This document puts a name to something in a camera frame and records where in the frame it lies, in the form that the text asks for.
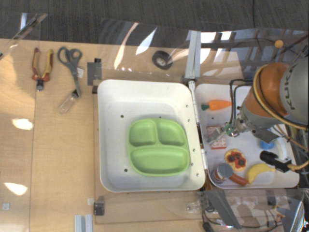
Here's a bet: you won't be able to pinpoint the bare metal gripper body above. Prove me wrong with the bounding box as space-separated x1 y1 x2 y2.
223 118 252 138

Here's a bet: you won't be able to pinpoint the red and white carton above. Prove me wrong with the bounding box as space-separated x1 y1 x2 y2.
206 125 228 150

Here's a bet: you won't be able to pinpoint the white plastic tray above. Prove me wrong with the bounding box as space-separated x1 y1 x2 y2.
97 79 207 193
194 83 300 190

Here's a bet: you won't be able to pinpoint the orange carrot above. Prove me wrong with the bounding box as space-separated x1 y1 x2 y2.
201 100 233 112

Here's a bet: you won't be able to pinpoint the blue round object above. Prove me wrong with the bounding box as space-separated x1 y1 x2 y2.
260 140 275 151

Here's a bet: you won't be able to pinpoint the round pizza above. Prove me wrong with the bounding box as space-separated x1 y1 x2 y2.
224 148 247 173

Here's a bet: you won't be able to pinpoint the small can with grey lid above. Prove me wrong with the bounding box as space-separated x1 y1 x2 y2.
211 162 234 185

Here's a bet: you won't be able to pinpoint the yellow banana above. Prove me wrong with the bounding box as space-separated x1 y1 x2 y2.
246 163 276 185

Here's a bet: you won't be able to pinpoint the red sausage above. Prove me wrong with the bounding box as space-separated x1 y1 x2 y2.
228 173 249 187

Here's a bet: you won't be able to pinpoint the green divided plate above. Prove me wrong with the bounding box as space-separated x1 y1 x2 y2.
127 118 191 177

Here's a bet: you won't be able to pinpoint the black tape roll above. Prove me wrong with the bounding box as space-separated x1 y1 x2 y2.
152 50 174 71

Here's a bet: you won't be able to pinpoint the small clear plastic bottle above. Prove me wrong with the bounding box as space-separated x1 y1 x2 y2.
58 90 80 115

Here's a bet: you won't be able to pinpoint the grey scissors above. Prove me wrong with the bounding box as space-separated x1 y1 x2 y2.
57 46 83 99

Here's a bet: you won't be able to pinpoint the red and yellow pliers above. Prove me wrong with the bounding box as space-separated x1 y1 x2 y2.
31 47 55 92

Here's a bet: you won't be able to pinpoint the black cylinder on white bracket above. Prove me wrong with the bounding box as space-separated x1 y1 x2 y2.
259 136 293 173

